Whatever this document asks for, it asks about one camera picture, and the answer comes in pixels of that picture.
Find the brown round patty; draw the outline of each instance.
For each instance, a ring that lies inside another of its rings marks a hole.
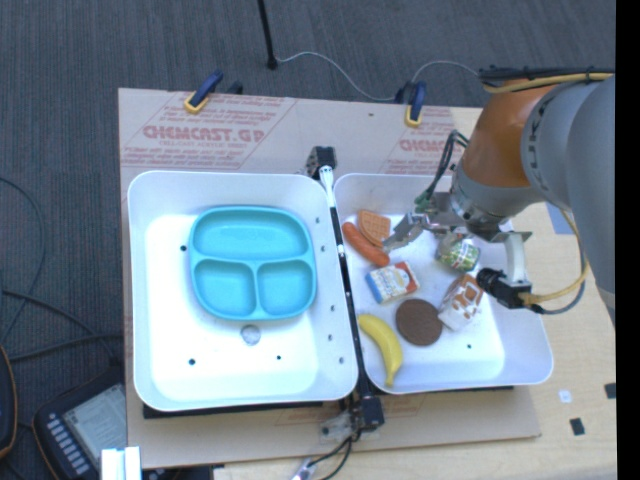
[[[396,325],[402,337],[414,345],[431,345],[442,333],[438,310],[422,299],[409,299],[400,304]]]

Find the black electronic device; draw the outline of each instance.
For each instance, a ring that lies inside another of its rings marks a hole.
[[[16,440],[17,430],[16,385],[13,381],[9,358],[0,346],[0,459],[11,450]]]
[[[126,399],[122,368],[113,366],[93,380],[43,405],[33,431],[54,477],[99,480],[102,450],[126,447]],[[178,470],[144,471],[145,480],[169,480]]]

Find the device screen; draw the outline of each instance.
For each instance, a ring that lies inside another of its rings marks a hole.
[[[127,444],[126,399],[121,383],[65,412],[62,418],[98,471],[102,450]]]

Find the gray floor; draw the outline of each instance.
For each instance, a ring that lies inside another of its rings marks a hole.
[[[276,55],[314,51],[360,91],[391,98],[424,64],[429,105],[482,106],[469,70],[615,68],[616,0],[266,0]],[[256,0],[0,0],[0,270],[4,288],[70,311],[103,333],[122,327],[119,87],[189,90],[215,68],[245,94],[368,101],[315,56],[266,67]],[[29,194],[37,212],[16,188]],[[44,261],[39,270],[41,244]],[[4,295],[10,356],[85,331]],[[109,344],[121,356],[122,342]],[[19,415],[101,372],[83,343],[16,361]],[[48,478],[22,431],[0,478]]]

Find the white cable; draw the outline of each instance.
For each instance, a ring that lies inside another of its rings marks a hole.
[[[365,98],[369,98],[370,100],[373,101],[393,101],[395,99],[395,95],[391,96],[391,97],[387,97],[387,98],[378,98],[375,96],[371,96],[370,94],[366,93],[365,91],[363,91],[362,89],[360,89],[360,87],[358,87],[356,85],[356,83],[351,79],[351,77],[347,74],[347,72],[342,69],[334,60],[330,59],[329,57],[327,57],[326,55],[322,55],[321,53],[318,52],[311,52],[311,51],[303,51],[303,52],[299,52],[296,53],[295,55],[292,55],[291,57],[287,57],[286,59],[280,59],[278,57],[276,57],[276,60],[278,62],[280,62],[281,64],[284,64],[286,62],[290,62],[292,60],[295,60],[299,57],[302,57],[304,55],[311,55],[313,57],[319,57],[322,60],[328,62],[329,64],[331,64],[333,67],[335,67],[340,73],[342,73],[342,76],[344,76],[347,81],[351,84],[351,86],[358,91],[360,94],[362,94]],[[468,66],[465,66],[464,64],[461,64],[459,62],[454,62],[454,61],[449,61],[449,60],[434,60],[431,62],[427,62],[426,64],[423,64],[418,71],[416,71],[415,75],[413,75],[413,78],[411,79],[411,82],[414,83],[416,81],[416,79],[418,78],[418,75],[420,75],[420,73],[422,71],[424,71],[425,69],[437,65],[437,64],[448,64],[451,66],[457,66],[460,68],[465,69],[466,71],[468,71],[469,73],[471,73],[472,75],[474,75],[476,78],[479,76],[478,73],[476,71],[474,71],[473,69],[471,69]]]

